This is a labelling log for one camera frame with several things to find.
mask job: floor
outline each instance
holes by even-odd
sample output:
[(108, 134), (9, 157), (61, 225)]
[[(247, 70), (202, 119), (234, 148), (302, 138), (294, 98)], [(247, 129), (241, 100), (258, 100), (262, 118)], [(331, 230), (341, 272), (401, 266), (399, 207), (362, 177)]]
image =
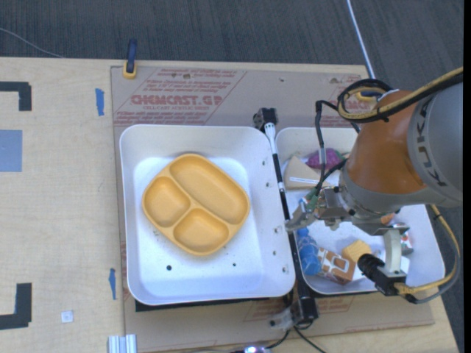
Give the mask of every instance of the floor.
[[(409, 90), (464, 62), (464, 0), (0, 0), (0, 12), (0, 57), (123, 59), (137, 38), (142, 60), (361, 64)], [(462, 250), (462, 207), (440, 210)], [(462, 275), (443, 300), (464, 352)]]

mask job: purple object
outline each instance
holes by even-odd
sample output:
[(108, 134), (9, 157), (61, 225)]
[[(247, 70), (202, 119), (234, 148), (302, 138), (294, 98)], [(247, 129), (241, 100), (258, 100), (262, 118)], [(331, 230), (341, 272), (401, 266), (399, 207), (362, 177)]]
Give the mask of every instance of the purple object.
[[(316, 151), (314, 154), (309, 156), (308, 161), (306, 165), (308, 165), (310, 168), (321, 168), (321, 163), (320, 163), (320, 152)], [(332, 148), (327, 148), (325, 149), (325, 169), (330, 170), (333, 166), (337, 165), (341, 161), (344, 160), (344, 157), (338, 153), (335, 149)]]

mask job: white cable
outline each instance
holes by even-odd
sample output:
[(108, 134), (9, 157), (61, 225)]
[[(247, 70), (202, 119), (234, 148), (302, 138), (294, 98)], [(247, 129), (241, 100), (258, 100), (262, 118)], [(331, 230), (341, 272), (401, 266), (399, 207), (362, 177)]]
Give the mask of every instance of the white cable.
[(352, 17), (352, 20), (353, 20), (353, 26), (355, 26), (355, 31), (356, 31), (356, 34), (358, 36), (358, 40), (360, 41), (360, 46), (361, 46), (361, 50), (363, 52), (363, 56), (366, 60), (366, 66), (368, 68), (369, 76), (372, 79), (374, 79), (375, 78), (375, 72), (373, 72), (373, 68), (371, 66), (371, 63), (369, 62), (368, 53), (366, 52), (366, 48), (365, 48), (365, 45), (363, 43), (363, 38), (361, 37), (360, 29), (358, 28), (358, 25), (356, 23), (355, 14), (353, 13), (353, 8), (352, 8), (352, 5), (350, 3), (350, 0), (347, 0), (347, 5), (348, 5), (348, 10), (350, 11), (350, 16)]
[(60, 55), (58, 55), (58, 54), (55, 54), (55, 53), (53, 53), (53, 52), (46, 51), (46, 50), (42, 49), (41, 47), (36, 46), (35, 44), (29, 42), (28, 40), (26, 40), (26, 39), (24, 39), (24, 38), (22, 38), (22, 37), (20, 37), (18, 34), (15, 34), (14, 32), (11, 32), (10, 30), (6, 30), (6, 29), (3, 29), (3, 28), (0, 27), (0, 32), (6, 32), (7, 34), (10, 34), (10, 35), (12, 35), (12, 36), (15, 37), (15, 38), (18, 38), (19, 40), (22, 40), (23, 42), (25, 42), (26, 44), (30, 45), (31, 47), (34, 47), (35, 49), (37, 49), (37, 50), (39, 50), (39, 51), (41, 51), (41, 52), (44, 52), (45, 54), (49, 54), (49, 55), (55, 56), (55, 57), (60, 57), (61, 59), (64, 58), (64, 56), (60, 56)]

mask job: blue tape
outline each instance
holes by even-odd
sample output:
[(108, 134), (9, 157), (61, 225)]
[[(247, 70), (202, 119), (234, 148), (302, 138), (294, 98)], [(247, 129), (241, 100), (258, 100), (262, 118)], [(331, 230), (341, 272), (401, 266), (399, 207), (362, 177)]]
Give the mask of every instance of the blue tape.
[(95, 89), (96, 94), (96, 108), (98, 110), (98, 116), (102, 116), (105, 113), (103, 109), (105, 108), (105, 92), (102, 89)]
[(23, 131), (0, 129), (0, 171), (21, 172)]
[(108, 281), (110, 282), (111, 293), (113, 294), (113, 299), (116, 299), (116, 276), (115, 276), (115, 269), (110, 269), (110, 276), (108, 277)]

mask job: clamp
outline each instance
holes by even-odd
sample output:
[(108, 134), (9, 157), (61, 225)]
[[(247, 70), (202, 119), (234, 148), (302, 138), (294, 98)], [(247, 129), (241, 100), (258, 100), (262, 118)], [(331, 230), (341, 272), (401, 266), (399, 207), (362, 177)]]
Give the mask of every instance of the clamp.
[(127, 60), (124, 62), (123, 67), (123, 77), (125, 79), (134, 79), (137, 65), (135, 64), (135, 55), (138, 49), (138, 41), (134, 38), (131, 38), (127, 44)]

